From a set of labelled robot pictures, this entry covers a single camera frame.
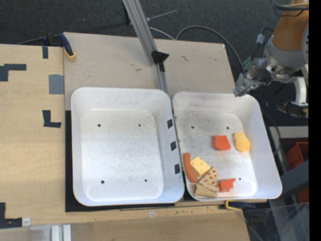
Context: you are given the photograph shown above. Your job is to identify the small orange toy piece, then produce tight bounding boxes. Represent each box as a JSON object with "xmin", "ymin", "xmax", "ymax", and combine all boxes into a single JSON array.
[{"xmin": 218, "ymin": 178, "xmax": 236, "ymax": 193}]

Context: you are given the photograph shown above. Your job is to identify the yellow toy cheese wedge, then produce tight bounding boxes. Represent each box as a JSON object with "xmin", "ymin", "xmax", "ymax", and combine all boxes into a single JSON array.
[{"xmin": 190, "ymin": 156, "xmax": 211, "ymax": 177}]

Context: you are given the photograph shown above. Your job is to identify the white plastic tray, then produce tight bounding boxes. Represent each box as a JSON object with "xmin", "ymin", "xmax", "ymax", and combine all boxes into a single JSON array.
[
  {"xmin": 172, "ymin": 91, "xmax": 283, "ymax": 202},
  {"xmin": 71, "ymin": 86, "xmax": 186, "ymax": 207}
]

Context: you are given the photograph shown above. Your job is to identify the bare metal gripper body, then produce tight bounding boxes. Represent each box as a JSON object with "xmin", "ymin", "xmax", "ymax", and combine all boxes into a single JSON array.
[{"xmin": 244, "ymin": 57, "xmax": 299, "ymax": 85}]

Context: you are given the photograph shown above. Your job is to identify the orange toy sausage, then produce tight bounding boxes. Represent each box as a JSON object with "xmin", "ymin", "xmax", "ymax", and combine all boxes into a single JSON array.
[{"xmin": 183, "ymin": 152, "xmax": 198, "ymax": 183}]

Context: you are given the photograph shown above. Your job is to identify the toy pizza slice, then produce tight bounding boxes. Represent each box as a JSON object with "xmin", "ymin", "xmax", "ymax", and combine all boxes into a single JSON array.
[{"xmin": 198, "ymin": 166, "xmax": 220, "ymax": 192}]

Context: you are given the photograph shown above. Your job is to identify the yellow toy corn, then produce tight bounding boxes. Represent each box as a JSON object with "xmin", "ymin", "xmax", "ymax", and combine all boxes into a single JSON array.
[{"xmin": 233, "ymin": 132, "xmax": 251, "ymax": 153}]

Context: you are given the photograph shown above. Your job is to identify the red plastic crate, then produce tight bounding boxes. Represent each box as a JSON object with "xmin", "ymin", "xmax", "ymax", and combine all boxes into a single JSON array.
[{"xmin": 284, "ymin": 141, "xmax": 309, "ymax": 171}]

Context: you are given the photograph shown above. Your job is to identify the orange toy block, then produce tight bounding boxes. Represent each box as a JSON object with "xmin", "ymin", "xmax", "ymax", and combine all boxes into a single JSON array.
[{"xmin": 212, "ymin": 135, "xmax": 231, "ymax": 151}]

